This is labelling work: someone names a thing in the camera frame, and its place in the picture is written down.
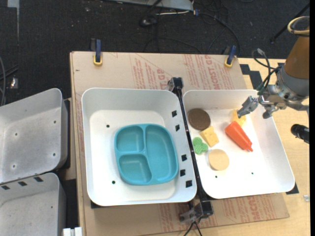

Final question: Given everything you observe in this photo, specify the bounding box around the tan round biscuit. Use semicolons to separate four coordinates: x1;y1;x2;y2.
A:
208;148;230;172

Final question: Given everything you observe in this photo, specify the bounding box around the thin black rod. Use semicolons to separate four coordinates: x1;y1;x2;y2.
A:
175;87;208;202

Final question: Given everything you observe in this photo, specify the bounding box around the dark brown round biscuit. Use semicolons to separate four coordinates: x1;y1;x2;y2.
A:
188;108;212;131

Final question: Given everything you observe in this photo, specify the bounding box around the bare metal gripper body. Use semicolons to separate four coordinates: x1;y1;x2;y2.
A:
257;83;308;110

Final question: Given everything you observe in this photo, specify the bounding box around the blue divided plate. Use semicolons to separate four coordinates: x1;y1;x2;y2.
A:
114;123;180;186

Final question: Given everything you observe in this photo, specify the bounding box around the yellow cheese wedge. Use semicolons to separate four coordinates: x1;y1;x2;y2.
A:
199;125;220;148

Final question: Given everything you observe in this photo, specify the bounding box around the brown cardboard board, red print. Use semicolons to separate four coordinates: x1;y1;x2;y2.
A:
69;51;290;236

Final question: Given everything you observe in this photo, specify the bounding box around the green toy lettuce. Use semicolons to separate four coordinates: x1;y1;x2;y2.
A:
191;136;209;155

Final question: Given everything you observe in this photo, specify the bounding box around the black cylinder on white bracket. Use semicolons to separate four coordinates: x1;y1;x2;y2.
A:
287;100;310;145

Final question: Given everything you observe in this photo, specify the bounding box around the white plastic tray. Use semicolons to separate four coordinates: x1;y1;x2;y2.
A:
0;172;67;236
182;89;296;200
81;87;198;207
0;88;69;184

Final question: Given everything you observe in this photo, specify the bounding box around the yellow toy food piece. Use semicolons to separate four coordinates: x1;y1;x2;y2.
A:
232;109;247;128

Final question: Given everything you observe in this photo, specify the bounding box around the black block with thin wires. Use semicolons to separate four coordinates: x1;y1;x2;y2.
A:
179;200;214;224
168;77;185;93

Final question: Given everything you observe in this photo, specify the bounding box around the orange toy bottle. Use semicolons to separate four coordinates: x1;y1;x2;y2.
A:
224;120;254;152

